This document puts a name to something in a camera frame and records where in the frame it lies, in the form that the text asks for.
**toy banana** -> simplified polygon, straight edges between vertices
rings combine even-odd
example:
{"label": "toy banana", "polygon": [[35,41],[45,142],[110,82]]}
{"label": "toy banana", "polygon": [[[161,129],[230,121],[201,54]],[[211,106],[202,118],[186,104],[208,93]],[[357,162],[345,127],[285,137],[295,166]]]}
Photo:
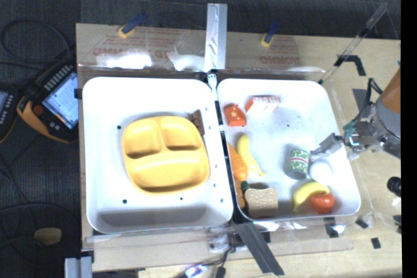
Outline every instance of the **toy banana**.
{"label": "toy banana", "polygon": [[324,195],[330,193],[330,189],[319,182],[309,182],[300,186],[294,192],[294,212],[298,211],[298,207],[307,200],[308,197],[312,195]]}
{"label": "toy banana", "polygon": [[237,152],[239,153],[240,157],[245,162],[246,166],[248,166],[248,170],[257,173],[260,176],[265,176],[265,173],[262,172],[257,162],[250,154],[248,135],[246,134],[242,135],[237,141]]}

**multimeter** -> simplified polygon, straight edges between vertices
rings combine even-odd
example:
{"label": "multimeter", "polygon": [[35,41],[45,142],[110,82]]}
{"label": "multimeter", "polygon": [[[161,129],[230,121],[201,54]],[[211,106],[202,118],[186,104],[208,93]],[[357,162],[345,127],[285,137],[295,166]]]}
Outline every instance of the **multimeter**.
{"label": "multimeter", "polygon": [[16,121],[16,106],[19,102],[19,91],[10,85],[0,85],[0,143],[2,143]]}
{"label": "multimeter", "polygon": [[24,93],[17,113],[36,131],[61,143],[78,139],[78,77],[72,59],[46,70]]}

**blue clip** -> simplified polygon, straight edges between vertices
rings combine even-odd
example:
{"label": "blue clip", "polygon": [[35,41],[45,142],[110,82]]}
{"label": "blue clip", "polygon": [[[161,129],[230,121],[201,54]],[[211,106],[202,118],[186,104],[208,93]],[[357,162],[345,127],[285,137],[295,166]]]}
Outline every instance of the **blue clip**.
{"label": "blue clip", "polygon": [[261,44],[263,46],[269,47],[271,45],[272,37],[274,37],[274,34],[277,31],[279,25],[280,23],[278,22],[278,19],[275,19],[269,31],[265,33],[262,37]]}
{"label": "blue clip", "polygon": [[119,28],[119,35],[123,38],[126,38],[127,36],[133,34],[135,31],[135,27],[137,25],[140,25],[143,21],[145,21],[147,18],[146,13],[142,12],[135,18],[131,19],[126,25],[123,25]]}

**wooden surface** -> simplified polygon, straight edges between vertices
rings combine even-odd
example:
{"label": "wooden surface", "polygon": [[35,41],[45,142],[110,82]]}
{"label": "wooden surface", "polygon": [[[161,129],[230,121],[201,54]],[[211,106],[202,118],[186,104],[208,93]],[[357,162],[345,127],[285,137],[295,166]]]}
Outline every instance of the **wooden surface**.
{"label": "wooden surface", "polygon": [[[85,52],[93,46],[92,40],[99,40],[100,30],[94,25],[78,25],[79,62]],[[241,47],[259,42],[260,36],[244,34],[240,36]],[[293,36],[300,65],[316,66],[327,70],[351,42],[350,38],[328,38]],[[345,124],[356,116],[358,108],[353,89],[366,89],[367,79],[373,77],[381,88],[385,88],[398,69],[401,58],[401,42],[398,40],[363,40],[354,51],[359,55],[367,72],[360,77],[353,63],[344,64],[333,76],[333,98],[338,101],[341,116],[338,121]],[[83,85],[91,76],[88,68],[80,66],[79,82]],[[92,228],[85,214],[85,166],[83,151],[82,118],[80,120],[81,190],[82,190],[82,230],[83,238],[91,237]],[[277,233],[270,248],[277,255],[278,262],[287,277],[400,277],[402,275],[401,235],[392,222],[394,214],[401,214],[401,201],[386,189],[392,176],[401,177],[401,162],[385,152],[365,152],[352,162],[355,177],[363,184],[362,193],[372,210],[372,226],[363,229],[355,223],[348,224],[343,237],[311,237],[306,232],[291,239],[289,234]],[[164,245],[159,240],[167,240]],[[381,248],[374,249],[371,239],[378,238]],[[210,261],[219,256],[210,252],[204,235],[184,233],[170,236],[118,237],[110,242],[94,240],[88,246],[94,247],[94,271],[117,271],[146,268],[138,271],[139,277],[177,277],[191,263]],[[230,254],[225,263],[226,277],[264,276],[248,251]],[[213,277],[214,271],[201,275]]]}

